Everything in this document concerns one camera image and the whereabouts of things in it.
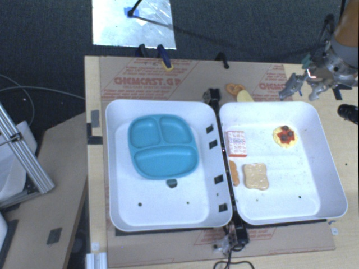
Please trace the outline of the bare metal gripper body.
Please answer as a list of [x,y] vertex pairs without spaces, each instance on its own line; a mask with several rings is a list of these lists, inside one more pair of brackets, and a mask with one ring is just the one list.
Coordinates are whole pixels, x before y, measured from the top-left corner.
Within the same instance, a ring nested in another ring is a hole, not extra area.
[[358,86],[358,63],[347,63],[335,53],[327,53],[321,57],[310,57],[303,60],[303,68],[307,72],[307,81],[310,83],[323,83],[330,87],[339,84]]

